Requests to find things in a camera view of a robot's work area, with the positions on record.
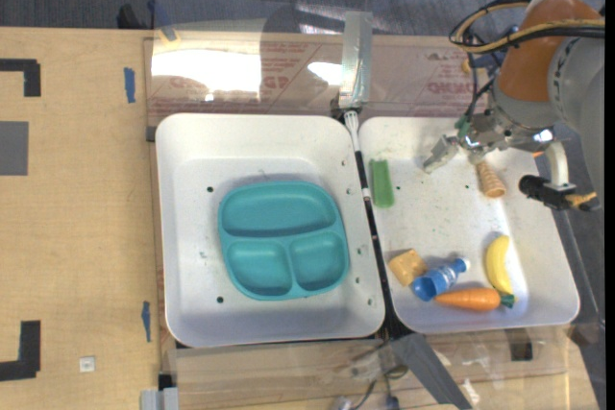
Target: toy carrot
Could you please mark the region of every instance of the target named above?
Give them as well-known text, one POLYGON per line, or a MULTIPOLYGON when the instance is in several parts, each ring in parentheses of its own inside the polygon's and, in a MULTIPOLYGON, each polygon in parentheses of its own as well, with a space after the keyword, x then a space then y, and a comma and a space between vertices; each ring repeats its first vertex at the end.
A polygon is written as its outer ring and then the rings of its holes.
POLYGON ((512 307, 514 304, 513 296, 502 295, 491 287, 449 291, 433 299, 441 304, 473 311, 492 311, 500 304, 506 307, 512 307))

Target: blue tape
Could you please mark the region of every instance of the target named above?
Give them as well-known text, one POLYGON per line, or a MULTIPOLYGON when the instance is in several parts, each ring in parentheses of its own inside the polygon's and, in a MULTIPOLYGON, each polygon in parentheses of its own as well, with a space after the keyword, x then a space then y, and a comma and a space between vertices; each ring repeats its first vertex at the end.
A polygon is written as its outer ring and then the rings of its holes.
POLYGON ((129 103, 134 103, 135 99, 135 71, 132 68, 124 67, 124 88, 129 103))
POLYGON ((141 320, 143 320, 143 326, 145 327, 145 338, 148 342, 152 341, 152 332, 150 330, 150 303, 143 301, 143 309, 141 309, 141 320))

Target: green object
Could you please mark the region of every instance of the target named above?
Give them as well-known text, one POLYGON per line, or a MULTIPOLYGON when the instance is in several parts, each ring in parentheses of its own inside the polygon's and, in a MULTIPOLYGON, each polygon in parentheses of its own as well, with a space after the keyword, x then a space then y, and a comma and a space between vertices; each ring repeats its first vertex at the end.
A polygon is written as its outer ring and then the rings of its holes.
POLYGON ((455 122, 455 128, 459 130, 459 132, 457 132, 457 138, 459 140, 463 140, 470 131, 470 120, 468 117, 465 115, 461 116, 455 122))
POLYGON ((507 308, 511 308, 515 304, 515 297, 512 294, 501 294, 500 303, 507 308))
POLYGON ((388 161, 371 160, 372 183, 374 187, 374 205, 381 208, 393 206, 393 185, 388 171, 388 161))

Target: yellow sponge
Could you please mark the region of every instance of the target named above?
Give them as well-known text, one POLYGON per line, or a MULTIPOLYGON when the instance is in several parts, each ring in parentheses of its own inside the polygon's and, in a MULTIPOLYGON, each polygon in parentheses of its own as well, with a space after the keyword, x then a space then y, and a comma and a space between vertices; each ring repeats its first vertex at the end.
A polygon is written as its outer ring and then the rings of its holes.
POLYGON ((388 262, 388 266, 404 287, 408 287, 415 278, 428 270, 423 258, 414 250, 398 254, 388 262))

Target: orange carrot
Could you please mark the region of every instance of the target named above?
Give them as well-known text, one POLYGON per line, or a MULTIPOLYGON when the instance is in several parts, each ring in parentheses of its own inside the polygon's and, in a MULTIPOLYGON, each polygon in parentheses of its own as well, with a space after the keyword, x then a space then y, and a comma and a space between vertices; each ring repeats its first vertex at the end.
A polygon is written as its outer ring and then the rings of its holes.
POLYGON ((449 291, 436 296, 434 300, 441 304, 474 311, 492 311, 502 302, 500 293, 490 287, 449 291))

